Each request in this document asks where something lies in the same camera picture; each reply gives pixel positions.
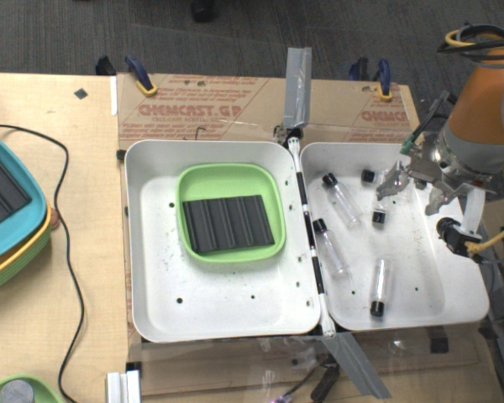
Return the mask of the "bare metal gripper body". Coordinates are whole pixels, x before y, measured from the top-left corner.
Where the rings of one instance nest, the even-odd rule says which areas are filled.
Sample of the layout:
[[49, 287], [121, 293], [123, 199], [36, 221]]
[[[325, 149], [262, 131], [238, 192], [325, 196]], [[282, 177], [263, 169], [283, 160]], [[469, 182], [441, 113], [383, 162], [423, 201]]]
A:
[[475, 156], [470, 157], [470, 143], [446, 134], [425, 138], [417, 144], [404, 146], [410, 157], [407, 173], [415, 180], [425, 181], [442, 192], [443, 199], [468, 194], [472, 189], [491, 189], [495, 172], [476, 168]]

